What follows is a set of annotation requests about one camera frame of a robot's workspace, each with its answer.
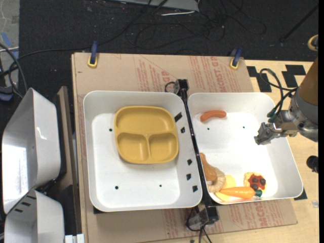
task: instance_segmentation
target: toy carrot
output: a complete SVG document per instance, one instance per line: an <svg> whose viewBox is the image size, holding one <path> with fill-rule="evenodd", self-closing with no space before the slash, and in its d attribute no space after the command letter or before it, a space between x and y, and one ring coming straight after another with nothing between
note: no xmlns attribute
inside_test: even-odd
<svg viewBox="0 0 324 243"><path fill-rule="evenodd" d="M225 195L234 196L234 197L243 198L243 199L251 199L253 196L260 197L262 195L261 190L255 191L251 187L248 187L248 186L225 188L225 189L221 189L219 192L221 192Z"/></svg>
<svg viewBox="0 0 324 243"><path fill-rule="evenodd" d="M222 110L211 110L211 111L204 112L200 116L200 121L205 122L212 117L224 118L226 117L226 112Z"/></svg>

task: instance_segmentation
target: cardboard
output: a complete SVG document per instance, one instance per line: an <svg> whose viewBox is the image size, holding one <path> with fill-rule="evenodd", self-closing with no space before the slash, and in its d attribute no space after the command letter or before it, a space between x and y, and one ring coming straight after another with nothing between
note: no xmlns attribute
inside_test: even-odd
<svg viewBox="0 0 324 243"><path fill-rule="evenodd" d="M189 242L187 237L195 237L197 233L185 227L190 211L188 209L94 213L89 198L83 98L88 92L95 90L162 92L168 82L174 82L178 78L188 79L189 94L252 92L254 86L245 60L240 59L238 69L233 70L229 67L230 57L99 54L97 67L90 68L87 65L89 56L89 53L72 55L80 208L86 242L137 243L167 239L168 242L173 242L176 238L186 238L177 242ZM207 227L206 231L211 237L225 232L243 233L257 228L280 228L283 225L297 224L296 209L292 204L292 200L282 199L219 206L220 220ZM309 226L314 224L316 225L316 219ZM300 236L296 234L299 230L300 228L296 228L294 234L285 232L298 239ZM267 242L267 232L260 232L259 236L260 234L263 236L262 242ZM243 242L239 235L227 233L226 236L230 238L229 242ZM250 236L247 242L251 242L251 239L256 241L259 238ZM274 239L275 237L270 237L268 242Z"/></svg>

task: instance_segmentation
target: yellow divided plate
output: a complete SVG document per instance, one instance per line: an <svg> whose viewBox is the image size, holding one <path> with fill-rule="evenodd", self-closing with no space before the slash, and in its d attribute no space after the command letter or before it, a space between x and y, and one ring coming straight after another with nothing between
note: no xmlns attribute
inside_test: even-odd
<svg viewBox="0 0 324 243"><path fill-rule="evenodd" d="M127 106L114 119L115 140L122 159L133 164L158 164L179 152L173 116L155 106Z"/></svg>

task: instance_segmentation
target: toy food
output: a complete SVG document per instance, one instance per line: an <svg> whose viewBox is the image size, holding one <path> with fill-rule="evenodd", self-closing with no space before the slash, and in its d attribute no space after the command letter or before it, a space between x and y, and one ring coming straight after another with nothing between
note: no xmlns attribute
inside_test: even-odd
<svg viewBox="0 0 324 243"><path fill-rule="evenodd" d="M235 181L235 179L234 179L234 177L232 175L226 175L225 178L226 178L226 181L225 181L224 186L223 186L222 189L236 186L236 181ZM215 195L220 200L223 200L223 201L228 201L231 198L231 196L223 194L221 192L215 192Z"/></svg>
<svg viewBox="0 0 324 243"><path fill-rule="evenodd" d="M264 177L255 172L248 172L244 174L244 186L249 186L256 190L262 190L264 192L266 190L266 180Z"/></svg>
<svg viewBox="0 0 324 243"><path fill-rule="evenodd" d="M200 153L200 158L202 162L202 168L204 170L205 178L207 181L211 181L212 184L208 184L207 188L209 192L218 192L223 188L226 181L225 174L220 171L218 168L210 165L206 161L206 155Z"/></svg>
<svg viewBox="0 0 324 243"><path fill-rule="evenodd" d="M204 112L200 116L200 121L205 122L212 117L224 118L226 117L226 112L222 110L211 110L211 111Z"/></svg>
<svg viewBox="0 0 324 243"><path fill-rule="evenodd" d="M253 196L260 197L262 195L261 190L253 190L249 186L238 186L238 187L230 187L220 190L221 193L226 194L228 196L234 196L243 199L251 199Z"/></svg>

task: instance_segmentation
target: wooden edge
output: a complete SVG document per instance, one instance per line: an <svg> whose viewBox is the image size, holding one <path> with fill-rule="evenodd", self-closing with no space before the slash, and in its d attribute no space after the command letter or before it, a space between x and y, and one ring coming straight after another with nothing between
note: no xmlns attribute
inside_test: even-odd
<svg viewBox="0 0 324 243"><path fill-rule="evenodd" d="M76 85L74 54L71 55L71 64L72 64L72 85L73 85L73 101L74 101L73 107L74 107L74 121L75 121L76 159L77 159L77 169L78 169L78 189L79 189L79 197L80 197L79 200L80 200L81 228L82 228L82 233L85 235L85 243L89 243L82 152L80 146L79 111L78 111L78 101L77 101L77 85Z"/></svg>

